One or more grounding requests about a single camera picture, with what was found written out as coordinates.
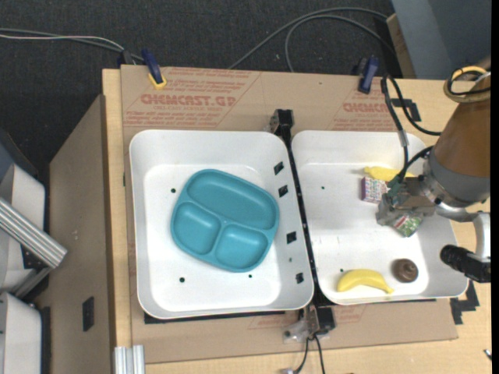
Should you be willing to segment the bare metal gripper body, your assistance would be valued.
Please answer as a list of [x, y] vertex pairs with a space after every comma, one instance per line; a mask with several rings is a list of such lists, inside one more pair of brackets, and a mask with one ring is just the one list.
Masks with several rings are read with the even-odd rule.
[[391, 212], [432, 216], [444, 199], [441, 184], [430, 177], [405, 177], [391, 181]]

